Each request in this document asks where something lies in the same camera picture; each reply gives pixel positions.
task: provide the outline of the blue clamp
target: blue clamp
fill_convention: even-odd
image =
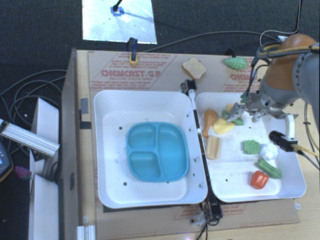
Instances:
[[[130,64],[137,64],[138,62],[138,39],[130,37],[129,41],[126,43],[126,50],[130,53],[129,62]]]
[[[125,10],[120,6],[118,7],[118,9],[116,11],[114,11],[113,6],[111,6],[110,7],[110,11],[111,11],[112,15],[115,16],[115,17],[119,17],[119,16],[125,14]]]

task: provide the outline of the black device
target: black device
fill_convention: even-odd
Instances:
[[[7,152],[4,144],[0,141],[0,182],[2,182],[13,170],[11,156]]]

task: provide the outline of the white crumpled object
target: white crumpled object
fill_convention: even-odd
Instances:
[[[276,159],[278,155],[278,148],[272,143],[261,145],[260,155],[266,161]]]

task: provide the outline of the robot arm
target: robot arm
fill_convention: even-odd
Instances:
[[[245,103],[236,103],[227,120],[239,118],[244,111],[253,116],[253,122],[267,114],[282,119],[286,116],[283,109],[302,98],[312,106],[319,131],[319,43],[307,35],[294,34],[280,44],[278,51],[259,90],[247,93]]]

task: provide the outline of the white tray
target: white tray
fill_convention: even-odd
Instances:
[[[241,93],[203,92],[196,98],[201,128],[204,129],[206,110],[215,110],[219,118],[228,104],[239,102]],[[250,186],[252,173],[258,171],[255,166],[259,155],[245,154],[242,142],[255,140],[260,144],[270,143],[269,133],[277,131],[286,133],[285,121],[272,116],[263,116],[253,123],[251,116],[242,115],[243,126],[235,126],[230,132],[216,134],[211,127],[209,135],[221,138],[220,157],[207,159],[211,185],[214,194],[222,201],[247,202],[271,199],[299,198],[306,191],[306,183],[294,152],[285,152],[278,148],[276,160],[269,161],[282,172],[281,179],[270,178],[263,189]]]
[[[110,208],[201,203],[208,187],[190,99],[180,92],[104,90],[94,98],[98,194]],[[137,123],[166,122],[181,128],[189,170],[173,182],[146,182],[130,172],[126,135]]]

